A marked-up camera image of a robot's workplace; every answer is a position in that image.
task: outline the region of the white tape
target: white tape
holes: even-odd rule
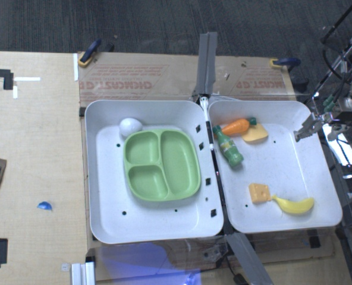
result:
[[[17,85],[14,86],[13,91],[12,91],[12,95],[13,95],[14,99],[17,98]]]
[[[73,54],[74,81],[78,81],[78,54]]]
[[[15,77],[14,81],[41,81],[41,77]]]

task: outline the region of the bottle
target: bottle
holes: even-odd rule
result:
[[[219,125],[213,127],[213,133],[217,136],[219,149],[228,160],[231,167],[239,165],[243,161],[242,154],[238,151],[234,141],[222,133]]]
[[[227,126],[222,128],[222,133],[225,135],[234,135],[246,132],[250,125],[256,125],[257,120],[252,118],[240,118],[234,122],[229,123]]]

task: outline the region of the white tray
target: white tray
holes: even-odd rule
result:
[[[127,117],[138,119],[143,129],[179,129],[191,138],[202,179],[196,194],[167,202],[143,201],[133,195],[125,178],[124,139],[118,127]],[[199,238],[222,229],[224,218],[201,107],[188,101],[100,100],[87,107],[85,121],[90,223],[99,241]]]
[[[342,219],[342,208],[317,134],[295,142],[309,109],[299,102],[218,101],[209,107],[214,125],[256,117],[268,131],[266,140],[248,144],[233,137],[244,161],[230,168],[219,152],[217,160],[231,224],[244,233],[330,227]],[[269,186],[271,194],[293,201],[313,197],[312,211],[302,216],[283,213],[275,201],[253,204],[250,183]]]

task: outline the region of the blue clamp handle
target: blue clamp handle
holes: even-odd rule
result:
[[[288,67],[297,67],[301,64],[301,60],[297,58],[281,58],[278,60],[272,61],[274,65],[286,65]]]
[[[90,45],[89,48],[86,50],[85,54],[83,54],[80,61],[85,63],[92,56],[92,54],[97,51],[97,48],[100,46],[101,42],[101,39],[95,40],[92,45]]]

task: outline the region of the green bottle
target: green bottle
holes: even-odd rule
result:
[[[242,154],[238,151],[234,141],[221,131],[220,126],[213,127],[213,133],[218,138],[219,149],[228,160],[231,167],[239,165],[243,161]]]

